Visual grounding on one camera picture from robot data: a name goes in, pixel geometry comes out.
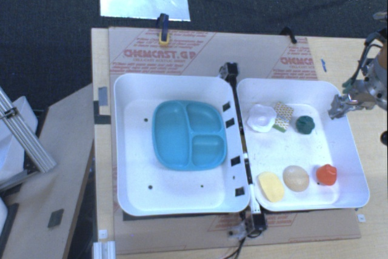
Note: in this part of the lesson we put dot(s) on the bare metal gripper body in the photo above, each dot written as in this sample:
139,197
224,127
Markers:
371,92

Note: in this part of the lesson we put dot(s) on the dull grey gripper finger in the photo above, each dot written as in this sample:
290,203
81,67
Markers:
335,111
340,98

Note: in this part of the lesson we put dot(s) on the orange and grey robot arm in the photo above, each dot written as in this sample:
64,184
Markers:
383,57

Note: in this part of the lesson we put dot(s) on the dark green toy broccoli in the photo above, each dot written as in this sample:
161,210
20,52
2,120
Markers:
305,125

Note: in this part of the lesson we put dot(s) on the patterned paper packet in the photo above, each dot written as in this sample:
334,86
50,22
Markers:
285,113

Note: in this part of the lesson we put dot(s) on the white plastic tray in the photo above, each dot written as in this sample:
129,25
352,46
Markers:
169,191
291,154

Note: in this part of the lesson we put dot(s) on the orange-red toy fruit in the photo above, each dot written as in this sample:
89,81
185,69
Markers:
326,175

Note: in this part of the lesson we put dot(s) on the beige toy egg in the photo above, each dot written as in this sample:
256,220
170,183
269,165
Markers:
296,178

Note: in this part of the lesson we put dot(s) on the thin black and white rod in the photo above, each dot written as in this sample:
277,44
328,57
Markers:
242,130

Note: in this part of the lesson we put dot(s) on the yellow oval toy bread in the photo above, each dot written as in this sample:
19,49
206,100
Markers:
271,187

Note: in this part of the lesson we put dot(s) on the brown cardboard board red print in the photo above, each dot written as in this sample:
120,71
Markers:
188,48

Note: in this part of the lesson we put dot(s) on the blue divided plate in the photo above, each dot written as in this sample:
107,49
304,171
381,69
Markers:
172,136

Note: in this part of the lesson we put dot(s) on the black cylinder on white bracket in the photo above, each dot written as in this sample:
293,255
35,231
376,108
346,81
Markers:
385,137

